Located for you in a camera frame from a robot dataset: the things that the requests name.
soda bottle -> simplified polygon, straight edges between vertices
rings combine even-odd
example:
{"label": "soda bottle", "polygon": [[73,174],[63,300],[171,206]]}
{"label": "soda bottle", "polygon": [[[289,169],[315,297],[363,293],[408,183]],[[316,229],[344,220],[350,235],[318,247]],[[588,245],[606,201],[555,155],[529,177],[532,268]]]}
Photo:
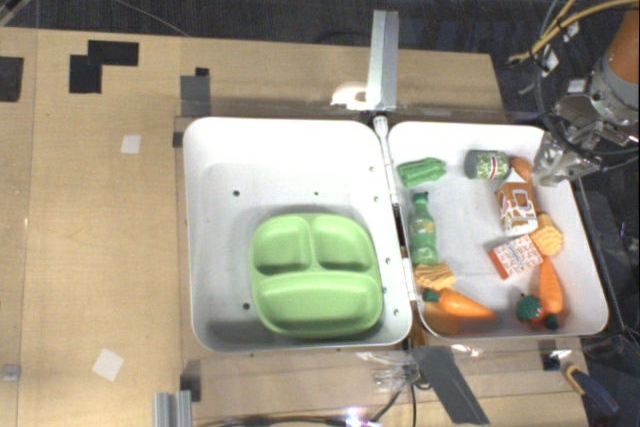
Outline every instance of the soda bottle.
{"label": "soda bottle", "polygon": [[427,210],[428,195],[419,192],[413,196],[413,212],[409,216],[409,255],[413,265],[435,265],[436,225]]}

wooden surface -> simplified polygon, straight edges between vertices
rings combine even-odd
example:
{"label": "wooden surface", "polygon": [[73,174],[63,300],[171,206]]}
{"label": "wooden surface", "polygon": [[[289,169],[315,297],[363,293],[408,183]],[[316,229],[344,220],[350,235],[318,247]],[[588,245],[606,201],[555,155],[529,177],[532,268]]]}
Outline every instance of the wooden surface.
{"label": "wooden surface", "polygon": [[[101,95],[72,95],[69,55],[86,54],[88,39],[137,41],[140,63],[104,67]],[[19,388],[0,383],[0,425],[152,425],[153,394],[175,392],[182,367],[189,364],[183,360],[190,350],[184,334],[189,325],[183,316],[181,326],[185,285],[179,285],[182,243],[171,146],[180,75],[209,68],[214,105],[221,98],[243,105],[266,98],[292,102],[295,109],[325,106],[341,83],[366,80],[368,50],[2,29],[0,55],[12,53],[27,61],[21,101],[0,104],[0,127],[7,134],[0,141],[0,173],[11,177],[0,188],[0,363],[19,357],[22,377]],[[471,54],[401,52],[398,99],[441,107],[501,107],[489,58]],[[125,135],[142,136],[140,154],[120,152]],[[25,182],[29,167],[30,184]],[[11,196],[11,187],[29,190],[28,203],[24,196]],[[20,236],[25,216],[28,233]],[[102,348],[124,358],[114,382],[92,372]],[[191,349],[202,355],[201,348]],[[507,344],[498,354],[521,349]],[[536,354],[535,345],[526,350]],[[580,399],[559,374],[543,373],[539,362],[518,363],[511,356],[503,356],[497,371],[478,364],[467,369],[469,384],[483,397],[494,424],[514,425],[509,421],[516,417],[520,425],[585,424]],[[577,350],[572,356],[581,358]],[[250,356],[216,359],[205,352],[202,357],[194,358],[194,365],[204,368],[203,375],[224,393],[216,403],[194,405],[196,412],[203,410],[201,417],[205,409],[240,415],[255,408],[260,402],[251,403],[246,395],[252,390],[239,396],[234,390],[245,386],[247,375],[256,376],[253,390],[264,400],[275,397],[289,408],[281,411],[318,411],[344,395],[336,386],[324,391],[322,400],[294,393],[295,383],[305,377],[297,365],[307,365],[307,375],[314,378],[312,371],[322,367],[325,372],[326,365],[318,363],[326,359],[322,355],[296,355],[287,372],[277,358],[271,367],[267,360],[256,367]],[[346,354],[335,360],[332,382],[357,384],[361,375],[366,385],[350,397],[370,397],[371,375],[354,358]],[[362,373],[349,377],[350,364]],[[430,425],[450,425],[433,392],[424,393],[419,425],[426,419]],[[537,394],[535,400],[530,393]],[[229,402],[234,396],[236,402]],[[366,405],[386,398],[377,395]],[[400,404],[385,417],[385,425],[404,427],[410,414],[410,407]]]}

green plate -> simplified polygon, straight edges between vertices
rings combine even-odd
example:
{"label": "green plate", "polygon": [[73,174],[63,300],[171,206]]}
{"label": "green plate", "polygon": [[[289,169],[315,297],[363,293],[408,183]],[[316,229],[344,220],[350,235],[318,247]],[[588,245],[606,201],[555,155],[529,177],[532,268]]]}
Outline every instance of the green plate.
{"label": "green plate", "polygon": [[382,314],[382,283],[367,231],[347,217],[291,214],[251,240],[251,285],[264,325],[296,338],[343,338]]}

soda can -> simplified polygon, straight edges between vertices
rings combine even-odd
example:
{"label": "soda can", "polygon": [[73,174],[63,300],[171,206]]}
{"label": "soda can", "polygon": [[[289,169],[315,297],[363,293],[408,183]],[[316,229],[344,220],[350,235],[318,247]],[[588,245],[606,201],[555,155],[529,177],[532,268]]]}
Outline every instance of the soda can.
{"label": "soda can", "polygon": [[499,151],[471,150],[464,159],[464,174],[478,180],[502,180],[509,174],[509,158]]}

chocolate milk carton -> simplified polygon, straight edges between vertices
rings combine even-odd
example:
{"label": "chocolate milk carton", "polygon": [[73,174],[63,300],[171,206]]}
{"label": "chocolate milk carton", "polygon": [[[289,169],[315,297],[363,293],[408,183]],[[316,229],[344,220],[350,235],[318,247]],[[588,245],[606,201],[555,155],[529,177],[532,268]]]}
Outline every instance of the chocolate milk carton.
{"label": "chocolate milk carton", "polygon": [[496,190],[504,234],[517,237],[538,227],[536,202],[531,183],[531,164],[519,157],[509,160],[511,170]]}

